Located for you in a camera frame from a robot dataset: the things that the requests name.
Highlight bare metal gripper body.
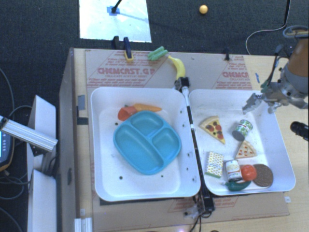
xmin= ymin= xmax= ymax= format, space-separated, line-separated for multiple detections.
xmin=262 ymin=80 xmax=309 ymax=114

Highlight green and white can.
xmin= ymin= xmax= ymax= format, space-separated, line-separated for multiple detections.
xmin=232 ymin=119 xmax=253 ymax=142

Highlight white plastic tray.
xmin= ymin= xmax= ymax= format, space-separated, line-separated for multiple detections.
xmin=188 ymin=88 xmax=296 ymax=197
xmin=90 ymin=86 xmax=202 ymax=202

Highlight pepperoni pizza slice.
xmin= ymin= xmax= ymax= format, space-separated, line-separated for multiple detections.
xmin=199 ymin=115 xmax=226 ymax=145

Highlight small pale pizza slice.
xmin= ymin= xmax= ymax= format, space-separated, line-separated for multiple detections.
xmin=235 ymin=140 xmax=258 ymax=160

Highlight thin black and white rod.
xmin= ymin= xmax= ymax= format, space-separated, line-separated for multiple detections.
xmin=182 ymin=87 xmax=210 ymax=198

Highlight white and red can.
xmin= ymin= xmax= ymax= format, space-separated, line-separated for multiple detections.
xmin=225 ymin=159 xmax=243 ymax=182

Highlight orange pepper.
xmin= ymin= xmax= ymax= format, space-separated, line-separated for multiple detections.
xmin=239 ymin=164 xmax=257 ymax=182

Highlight yellow and white carton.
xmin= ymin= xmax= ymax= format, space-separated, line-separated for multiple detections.
xmin=205 ymin=151 xmax=225 ymax=179

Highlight brown round biscuit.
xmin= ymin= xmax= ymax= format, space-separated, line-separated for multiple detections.
xmin=252 ymin=163 xmax=274 ymax=188

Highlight green chili pepper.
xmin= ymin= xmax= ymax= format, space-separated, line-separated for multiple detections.
xmin=224 ymin=180 xmax=253 ymax=192

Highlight yellow banana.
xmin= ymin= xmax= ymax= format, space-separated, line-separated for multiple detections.
xmin=167 ymin=55 xmax=186 ymax=81

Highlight orange carrot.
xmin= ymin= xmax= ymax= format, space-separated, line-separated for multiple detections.
xmin=132 ymin=103 xmax=163 ymax=113

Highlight green beans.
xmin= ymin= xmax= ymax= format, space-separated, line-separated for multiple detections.
xmin=147 ymin=46 xmax=169 ymax=61

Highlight blue divided plate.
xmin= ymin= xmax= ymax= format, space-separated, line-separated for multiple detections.
xmin=112 ymin=110 xmax=183 ymax=176

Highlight brown cardboard board red print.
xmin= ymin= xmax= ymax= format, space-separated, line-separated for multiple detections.
xmin=84 ymin=49 xmax=290 ymax=223

